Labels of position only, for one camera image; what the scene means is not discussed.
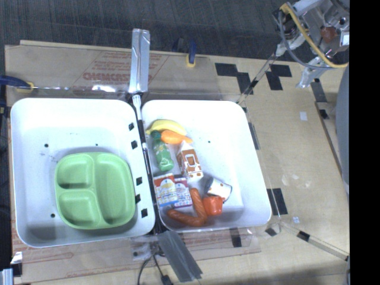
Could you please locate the thin black and white rod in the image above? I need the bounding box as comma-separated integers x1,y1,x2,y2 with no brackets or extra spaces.
131,94,163,235

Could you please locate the orange sausage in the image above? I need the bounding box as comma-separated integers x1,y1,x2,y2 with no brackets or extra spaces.
166,187,208,227

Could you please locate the red and white packet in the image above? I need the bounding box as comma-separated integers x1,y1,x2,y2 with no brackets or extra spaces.
173,175,194,209

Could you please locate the black cylinder on white bracket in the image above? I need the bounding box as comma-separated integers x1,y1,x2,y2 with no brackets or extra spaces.
272,0,329,41

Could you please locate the green bottle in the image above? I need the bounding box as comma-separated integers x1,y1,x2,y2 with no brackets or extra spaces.
150,130,175,173

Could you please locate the orange carrot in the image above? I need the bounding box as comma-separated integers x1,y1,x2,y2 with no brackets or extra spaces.
160,129,194,145

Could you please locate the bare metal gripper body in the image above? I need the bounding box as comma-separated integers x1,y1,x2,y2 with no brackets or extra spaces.
302,0,350,58

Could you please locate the yellow banana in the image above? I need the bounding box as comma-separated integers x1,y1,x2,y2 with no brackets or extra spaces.
145,119,188,137

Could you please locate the orange and white carton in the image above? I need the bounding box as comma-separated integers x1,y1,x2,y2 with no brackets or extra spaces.
175,141,205,183

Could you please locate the brown cardboard board red print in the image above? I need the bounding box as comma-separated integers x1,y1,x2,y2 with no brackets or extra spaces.
4,40,262,284

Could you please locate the green divided plate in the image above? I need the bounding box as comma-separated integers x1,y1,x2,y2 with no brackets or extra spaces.
54,151,137,230

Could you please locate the orange rounded block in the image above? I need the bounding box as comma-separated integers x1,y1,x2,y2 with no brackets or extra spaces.
202,195,224,217

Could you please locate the white plastic tray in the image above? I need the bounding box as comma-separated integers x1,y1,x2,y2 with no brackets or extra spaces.
9,97,157,249
140,99,273,234

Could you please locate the red and yellow can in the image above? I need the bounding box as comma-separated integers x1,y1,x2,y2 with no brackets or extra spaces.
153,172,179,209

